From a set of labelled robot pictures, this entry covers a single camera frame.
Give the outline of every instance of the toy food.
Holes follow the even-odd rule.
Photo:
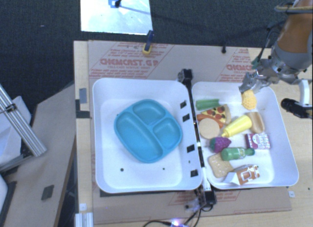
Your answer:
[[[228,124],[223,129],[223,137],[231,137],[235,134],[238,134],[242,131],[245,131],[247,129],[250,129],[252,127],[252,121],[250,117],[247,115],[242,115],[241,117],[238,117],[236,120]]]
[[[218,153],[230,145],[231,141],[226,137],[215,137],[210,140],[210,148],[213,152]]]
[[[262,133],[265,130],[265,126],[260,113],[248,112],[246,115],[250,117],[252,121],[252,127],[250,128],[250,130],[253,133]]]
[[[227,104],[211,108],[205,112],[201,112],[204,115],[210,115],[219,120],[223,124],[229,124],[231,121],[231,115]]]
[[[220,153],[210,156],[208,162],[216,178],[222,178],[234,170],[233,166],[231,166],[228,161],[222,160]]]
[[[253,149],[269,149],[270,143],[266,133],[246,134],[246,145]]]
[[[225,148],[221,152],[222,159],[224,161],[230,161],[235,159],[243,159],[245,156],[253,156],[255,153],[252,148]]]
[[[255,109],[257,100],[256,100],[256,97],[253,93],[253,90],[247,90],[244,93],[242,93],[241,94],[241,101],[242,101],[242,105],[247,110]]]
[[[212,116],[210,116],[210,115],[204,115],[204,114],[198,114],[198,115],[197,115],[197,121],[198,121],[198,122],[200,122],[202,119],[205,119],[205,118],[211,118],[211,119],[213,119],[214,121],[216,121],[216,122],[218,123],[220,129],[224,126],[224,124],[223,124],[221,121],[215,119],[214,117],[212,117]]]
[[[258,166],[255,164],[244,165],[229,172],[224,182],[232,182],[242,185],[260,177]]]
[[[196,108],[198,111],[205,110],[208,108],[219,106],[219,100],[218,99],[202,99],[196,101]]]
[[[219,135],[220,127],[215,120],[205,118],[199,123],[199,132],[202,137],[211,139]]]

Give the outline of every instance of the cardboard sheet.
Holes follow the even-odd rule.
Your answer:
[[[89,98],[92,108],[92,85],[102,77],[176,80],[183,68],[193,70],[192,83],[199,81],[241,82],[251,71],[249,50],[228,47],[153,44],[151,54],[141,53],[142,43],[90,41]],[[91,143],[93,122],[91,121]],[[185,205],[195,198],[193,191],[153,192],[112,195],[100,191],[95,182],[95,154],[92,153],[92,196],[94,223],[121,223],[152,219],[186,218],[191,212]],[[217,191],[217,204],[203,216],[232,215],[291,210],[285,187]]]

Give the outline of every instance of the blue divided plate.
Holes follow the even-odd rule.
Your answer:
[[[151,99],[136,102],[121,112],[114,121],[114,130],[126,149],[145,163],[162,159],[182,138],[174,117]]]

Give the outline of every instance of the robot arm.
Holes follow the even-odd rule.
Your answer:
[[[293,112],[292,108],[300,106],[303,113],[294,113],[299,117],[312,118],[312,106],[309,103],[309,84],[312,80],[299,79],[298,74],[312,64],[312,34],[313,34],[313,0],[297,0],[290,7],[276,7],[276,11],[289,14],[277,41],[267,59],[261,59],[262,53],[252,62],[254,73],[246,73],[241,93],[253,90],[257,93],[261,88],[277,84],[280,80],[300,87],[300,102],[282,102],[282,107]]]

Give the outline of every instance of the black cable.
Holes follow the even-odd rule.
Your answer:
[[[193,227],[196,227],[196,226],[197,226],[197,224],[198,224],[198,222],[199,222],[199,220],[200,220],[201,211],[202,211],[202,208],[199,210],[199,215],[198,215],[197,221],[196,221],[196,223],[195,223],[195,225],[194,225]]]
[[[77,185],[77,180],[74,182],[74,184],[69,188],[66,189],[66,196],[72,191],[72,189],[74,189]]]
[[[170,223],[170,222],[151,220],[151,221],[147,222],[143,227],[146,227],[147,225],[149,225],[151,223],[159,223],[159,224],[164,224],[166,226],[171,226],[172,225],[172,223]]]
[[[198,211],[196,211],[194,214],[192,214],[183,224],[187,225],[187,223],[189,223],[189,221],[195,217],[195,215],[197,214]]]
[[[211,204],[211,207],[208,209],[208,210],[204,210],[204,208],[202,208],[202,211],[203,212],[209,212],[209,211],[211,211],[213,209],[213,205]]]
[[[261,60],[261,57],[262,57],[262,55],[263,55],[263,52],[264,52],[265,48],[268,47],[268,45],[269,45],[269,43],[270,43],[270,39],[269,39],[270,36],[271,36],[273,33],[277,33],[277,34],[280,33],[280,31],[275,31],[274,28],[275,28],[275,27],[278,27],[278,26],[281,26],[281,24],[284,23],[284,22],[285,22],[285,21],[280,21],[280,22],[278,22],[278,23],[275,23],[274,25],[271,25],[271,26],[268,25],[268,28],[267,28],[268,33],[267,33],[267,36],[266,36],[265,44],[264,44],[264,46],[261,48],[261,51],[260,51],[259,55],[257,56],[258,62]]]

